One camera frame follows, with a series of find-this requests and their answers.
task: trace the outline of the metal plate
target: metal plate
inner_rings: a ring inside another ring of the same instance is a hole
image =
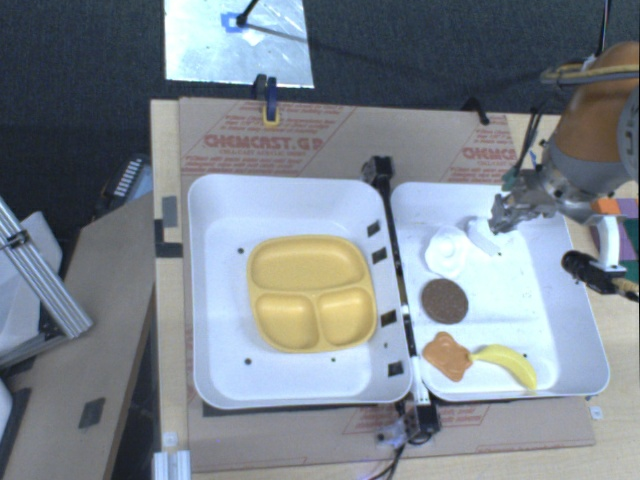
[[[250,1],[165,0],[167,79],[313,88],[302,0],[260,0],[238,28]]]

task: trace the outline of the clamp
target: clamp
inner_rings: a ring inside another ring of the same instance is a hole
[[[255,100],[264,100],[262,107],[262,122],[266,127],[276,127],[280,124],[280,110],[278,109],[278,85],[276,78],[260,74],[256,77],[251,88],[251,95]]]

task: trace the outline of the metal frame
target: metal frame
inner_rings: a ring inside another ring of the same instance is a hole
[[[46,340],[42,333],[7,354],[0,356],[0,368],[6,368],[52,346],[87,331],[93,321],[71,297],[62,280],[42,258],[29,233],[0,197],[0,251],[9,257],[20,275],[36,293],[51,315],[62,336]]]

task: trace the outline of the black floor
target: black floor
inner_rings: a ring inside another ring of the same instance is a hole
[[[595,50],[604,3],[303,1],[316,88],[284,98],[458,109],[473,95],[510,112],[544,94],[543,69]],[[613,0],[609,42],[638,40],[639,16],[640,0]],[[148,151],[152,98],[248,94],[164,79],[163,0],[0,0],[0,195],[66,238]]]

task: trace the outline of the wooden table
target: wooden table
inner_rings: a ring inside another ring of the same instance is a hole
[[[155,218],[162,218],[162,200],[180,185],[179,105],[176,101],[152,103]],[[526,115],[509,115],[508,123],[520,147],[528,122]],[[557,117],[545,117],[540,137],[548,138]],[[637,184],[622,187],[618,197],[637,197]],[[164,228],[165,242],[181,242],[180,222]],[[574,246],[595,254],[587,229],[569,222]],[[187,393],[184,341],[182,264],[175,258],[156,262],[161,429],[163,451],[188,449]],[[640,386],[638,306],[620,297],[589,294],[611,368],[607,389],[589,404],[602,410],[594,421],[594,447],[433,457],[402,460],[394,478],[513,479],[513,478],[632,478],[640,470]],[[284,478],[368,478],[383,469],[372,462],[288,468],[254,469],[215,474],[194,474],[197,480]]]
[[[6,480],[111,479],[153,315],[151,214],[149,194],[80,233],[65,285],[94,326],[7,379],[31,393]]]

